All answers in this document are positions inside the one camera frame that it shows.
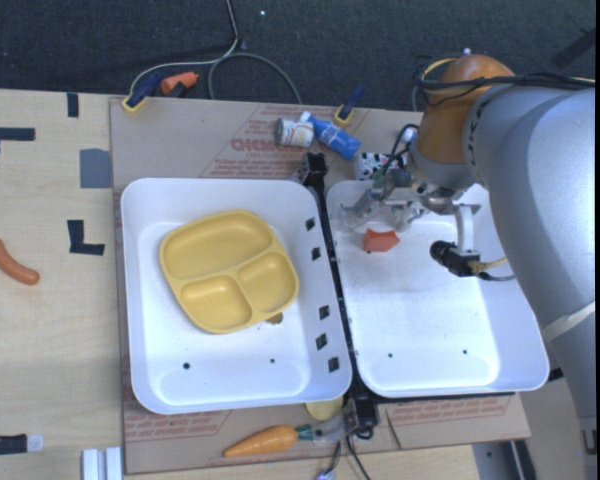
toy carrot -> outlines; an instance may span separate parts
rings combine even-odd
[[[225,457],[284,452],[298,441],[298,432],[290,425],[278,425],[240,441],[224,451]]]

gray cable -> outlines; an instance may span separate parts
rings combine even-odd
[[[296,86],[291,81],[291,79],[289,78],[289,76],[280,67],[278,67],[276,64],[274,64],[273,62],[271,62],[269,59],[265,59],[264,57],[261,57],[260,55],[255,55],[253,53],[243,53],[243,52],[241,52],[241,53],[232,53],[230,55],[227,55],[226,57],[222,57],[221,59],[218,59],[211,66],[211,69],[209,70],[209,74],[207,75],[207,86],[209,88],[209,98],[211,98],[212,100],[215,99],[215,94],[213,92],[213,73],[215,72],[216,68],[220,64],[222,64],[223,62],[226,62],[229,59],[234,59],[236,57],[244,57],[244,58],[247,58],[247,59],[255,59],[255,60],[258,60],[260,62],[264,62],[265,64],[267,64],[268,66],[270,66],[271,68],[273,68],[275,71],[278,72],[278,74],[280,76],[282,76],[282,78],[284,78],[284,81],[291,88],[291,90],[293,91],[294,96],[296,97],[296,100],[297,100],[298,104],[302,105],[302,98],[300,98],[300,93],[298,92],[298,89],[296,89]]]

blue bottle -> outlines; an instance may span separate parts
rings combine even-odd
[[[312,115],[306,118],[313,123],[319,142],[338,153],[345,160],[351,160],[360,147],[360,141],[329,121],[319,121]]]

yellow plate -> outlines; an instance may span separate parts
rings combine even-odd
[[[278,237],[245,210],[173,230],[160,244],[160,265],[184,312],[211,333],[268,320],[298,296],[298,275]]]

toy hot dog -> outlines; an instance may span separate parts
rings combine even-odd
[[[16,281],[24,284],[34,285],[40,280],[40,274],[35,270],[25,267],[14,260],[7,252],[4,243],[0,239],[0,268]]]

